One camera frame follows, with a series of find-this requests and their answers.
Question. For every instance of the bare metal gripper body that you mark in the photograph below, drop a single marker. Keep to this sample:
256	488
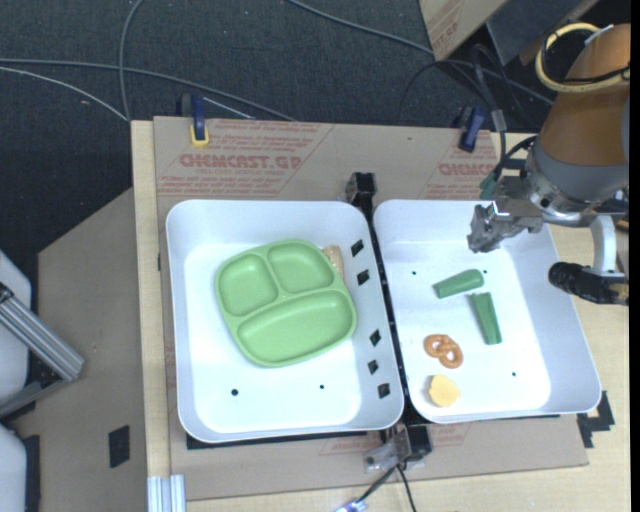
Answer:
520	202

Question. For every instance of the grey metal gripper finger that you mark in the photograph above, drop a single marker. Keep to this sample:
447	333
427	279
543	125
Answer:
479	232
502	231

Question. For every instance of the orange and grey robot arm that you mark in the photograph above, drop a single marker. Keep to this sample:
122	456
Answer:
585	125

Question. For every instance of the green bean pod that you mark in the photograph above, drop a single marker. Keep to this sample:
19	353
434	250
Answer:
457	283

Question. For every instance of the green celery stick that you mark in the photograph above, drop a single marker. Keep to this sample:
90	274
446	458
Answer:
487	317

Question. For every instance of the thin black rod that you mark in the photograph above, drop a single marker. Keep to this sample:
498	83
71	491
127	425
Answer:
388	300

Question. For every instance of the orange pretzel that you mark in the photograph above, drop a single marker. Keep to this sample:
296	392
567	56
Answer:
444	351

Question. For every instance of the white plastic tray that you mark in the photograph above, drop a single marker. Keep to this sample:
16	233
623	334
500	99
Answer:
520	360
280	400

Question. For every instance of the tan biscuit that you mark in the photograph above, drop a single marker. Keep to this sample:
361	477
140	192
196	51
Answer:
336	257

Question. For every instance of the yellow round chip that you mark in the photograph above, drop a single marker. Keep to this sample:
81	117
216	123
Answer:
442	391

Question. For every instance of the green divided plate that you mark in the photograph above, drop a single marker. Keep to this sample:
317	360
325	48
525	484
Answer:
285	305

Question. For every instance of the brown cardboard board red print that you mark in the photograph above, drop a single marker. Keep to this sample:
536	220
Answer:
250	155

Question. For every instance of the black cylinder on white bracket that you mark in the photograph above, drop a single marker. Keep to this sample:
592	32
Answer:
587	282

